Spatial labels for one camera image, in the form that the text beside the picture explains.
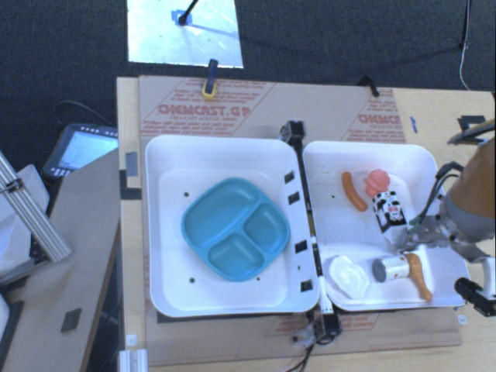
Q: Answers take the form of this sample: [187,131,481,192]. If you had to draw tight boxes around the small white and orange can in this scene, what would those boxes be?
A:
[371,253,412,284]

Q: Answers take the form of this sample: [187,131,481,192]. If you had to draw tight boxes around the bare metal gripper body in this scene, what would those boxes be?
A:
[415,215,486,263]

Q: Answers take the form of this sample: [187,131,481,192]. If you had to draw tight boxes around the brown toy chicken drumstick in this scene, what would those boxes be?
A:
[402,252,434,303]

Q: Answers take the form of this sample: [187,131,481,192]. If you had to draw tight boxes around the white plastic tray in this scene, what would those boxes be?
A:
[145,134,321,318]
[301,140,470,312]

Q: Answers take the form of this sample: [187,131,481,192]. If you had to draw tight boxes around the blue divided plate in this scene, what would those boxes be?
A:
[181,177,291,283]

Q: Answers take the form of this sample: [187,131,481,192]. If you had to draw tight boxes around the orange toy sausage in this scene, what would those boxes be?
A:
[341,171,368,213]

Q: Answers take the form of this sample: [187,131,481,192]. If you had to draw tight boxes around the pink toy ice cream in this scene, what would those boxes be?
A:
[363,168,391,198]

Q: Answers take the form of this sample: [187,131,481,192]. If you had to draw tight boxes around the brown cardboard board, red print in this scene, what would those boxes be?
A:
[138,74,463,367]

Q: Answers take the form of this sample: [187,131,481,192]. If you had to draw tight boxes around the black cylinder on white bracket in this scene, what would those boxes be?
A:
[453,255,496,318]

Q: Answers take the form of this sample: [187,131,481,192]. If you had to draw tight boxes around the cow print milk carton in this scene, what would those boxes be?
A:
[371,190,408,234]

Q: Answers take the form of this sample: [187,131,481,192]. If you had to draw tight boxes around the thin black and white rod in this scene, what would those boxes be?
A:
[289,134,334,317]

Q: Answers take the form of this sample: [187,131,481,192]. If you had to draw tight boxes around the black block with thin wires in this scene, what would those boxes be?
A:
[309,311,344,345]
[279,120,307,145]

